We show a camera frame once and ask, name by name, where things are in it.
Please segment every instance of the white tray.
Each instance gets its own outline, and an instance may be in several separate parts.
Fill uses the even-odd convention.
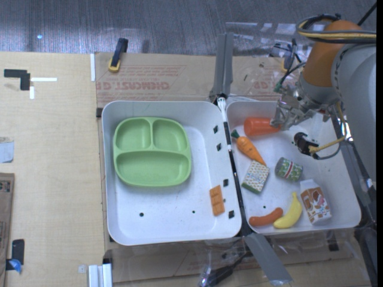
[[[113,135],[119,122],[130,117],[171,118],[183,125],[191,146],[188,180],[173,187],[142,188],[126,185],[118,178],[113,165]],[[241,216],[217,106],[203,101],[115,101],[102,111],[102,130],[108,230],[117,243],[226,239],[239,232]],[[219,216],[213,215],[209,196],[216,185],[221,185],[226,210]]]
[[[275,108],[276,102],[232,102],[226,110],[230,131],[236,129],[241,136],[244,136],[243,124],[247,117],[272,118]],[[293,183],[275,175],[275,165],[280,157],[288,158],[303,166],[301,180],[314,179],[321,186],[330,205],[332,218],[325,221],[323,225],[312,225],[303,208],[300,219],[291,228],[281,230],[274,228],[273,225],[267,225],[252,227],[252,229],[257,233],[271,235],[355,227],[361,220],[361,211],[342,153],[339,152],[336,156],[326,160],[314,160],[308,155],[301,154],[294,144],[294,135],[297,132],[308,134],[308,137],[315,139],[320,145],[336,140],[331,120],[324,123],[320,114],[298,126],[292,126],[287,131],[252,138],[253,144],[270,168],[270,174],[260,194],[241,188],[247,220],[251,216],[267,215],[278,206],[283,208],[284,213],[286,213],[290,206],[293,191],[297,191],[300,199],[299,182]],[[238,178],[241,183],[251,160],[238,151],[235,140],[233,140],[232,146]],[[324,157],[333,154],[337,147],[338,145],[331,146],[320,151],[318,155]]]

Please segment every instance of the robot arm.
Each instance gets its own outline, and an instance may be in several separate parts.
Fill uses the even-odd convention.
[[[343,102],[356,150],[370,178],[376,181],[376,32],[362,33],[360,26],[334,16],[316,17],[326,19],[333,22],[323,35],[332,33],[332,38],[314,44],[295,86],[279,89],[282,95],[270,124],[288,130],[317,112],[329,118],[332,107]],[[344,38],[340,38],[340,32],[363,37],[352,43],[347,41],[350,34],[343,33]]]

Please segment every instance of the orange cup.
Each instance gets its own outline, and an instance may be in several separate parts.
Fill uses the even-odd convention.
[[[281,125],[273,127],[270,125],[270,118],[248,117],[245,119],[244,130],[246,136],[258,136],[276,133]]]

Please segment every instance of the chocolate milk carton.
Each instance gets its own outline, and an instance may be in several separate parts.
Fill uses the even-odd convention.
[[[320,224],[332,217],[322,189],[313,179],[300,182],[300,197],[312,224]]]

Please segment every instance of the sausage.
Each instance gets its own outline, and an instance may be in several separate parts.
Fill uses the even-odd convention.
[[[268,225],[273,223],[275,220],[283,216],[283,209],[277,207],[271,213],[265,216],[252,216],[249,219],[249,224],[252,227],[261,227],[262,225]]]

